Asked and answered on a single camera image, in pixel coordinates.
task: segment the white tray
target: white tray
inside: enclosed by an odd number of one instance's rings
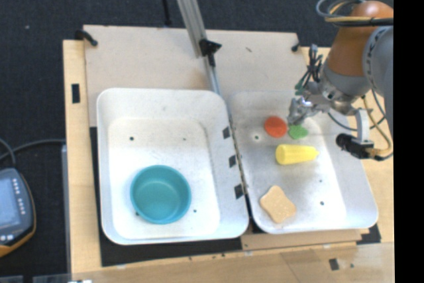
[[[122,245],[235,238],[248,226],[225,102],[211,91],[107,89],[97,100],[101,222]],[[129,196],[135,174],[151,165],[179,170],[192,202],[177,222],[137,216]]]
[[[277,115],[287,121],[293,97],[293,91],[246,91],[229,100],[255,222],[273,234],[373,226],[378,211],[362,163],[335,143],[345,130],[319,113],[305,120],[309,134],[304,139],[267,135],[266,118]],[[347,125],[344,117],[339,118]],[[275,149],[282,143],[312,145],[320,154],[310,162],[282,166],[275,158]],[[274,223],[259,205],[273,185],[280,186],[297,207],[297,213],[282,223]]]

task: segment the wooden table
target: wooden table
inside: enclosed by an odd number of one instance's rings
[[[85,27],[98,39],[105,28]],[[166,34],[180,34],[178,29],[163,29]],[[208,34],[225,31],[210,31]],[[238,38],[255,40],[263,49],[273,49],[263,42],[265,32],[237,32]],[[296,43],[295,34],[269,33],[272,42],[287,39]],[[112,53],[125,54],[127,43],[122,37],[116,40]],[[169,40],[159,42],[171,44]],[[350,282],[360,275],[376,275],[376,282],[394,279],[394,202],[393,158],[385,162],[363,162],[379,209],[378,228],[382,243],[356,246],[361,234],[368,230],[328,231],[301,235],[254,234],[249,230],[242,236],[243,250],[225,254],[208,254],[182,258],[137,262],[120,266],[102,267],[99,229],[95,204],[93,164],[89,136],[89,96],[87,94],[87,49],[91,46],[82,40],[63,41],[64,89],[66,100],[66,136],[68,147],[68,188],[70,220],[70,262],[74,279],[93,279],[96,282],[162,282],[172,276],[173,282],[190,280],[222,282],[243,279],[272,282],[285,278],[286,282],[309,282],[309,278],[322,277],[326,282]],[[326,54],[328,49],[320,52]],[[300,58],[307,48],[299,49]],[[79,89],[76,100],[73,91]],[[388,132],[384,123],[383,129]],[[376,146],[384,141],[375,131],[372,139]],[[330,259],[336,259],[338,270],[331,270]]]

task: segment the teal bowl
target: teal bowl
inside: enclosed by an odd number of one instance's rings
[[[135,211],[155,224],[179,220],[191,203],[187,180],[177,170],[165,165],[141,170],[131,182],[130,195]]]

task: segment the black bracket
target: black bracket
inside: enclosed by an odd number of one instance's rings
[[[87,31],[84,31],[84,30],[75,31],[74,38],[75,38],[75,40],[87,39],[92,46],[97,46],[97,44],[98,44],[97,40],[94,40],[93,37]]]
[[[218,51],[222,47],[222,45],[218,44],[217,42],[211,42],[210,40],[207,40],[207,39],[200,40],[199,45],[200,45],[201,55],[203,57],[207,56],[209,65],[212,67],[215,67],[216,63],[215,63],[215,58],[213,55],[216,51]]]

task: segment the red circular object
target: red circular object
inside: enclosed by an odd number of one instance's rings
[[[274,138],[281,138],[287,132],[287,124],[277,116],[269,117],[264,124],[265,131]]]

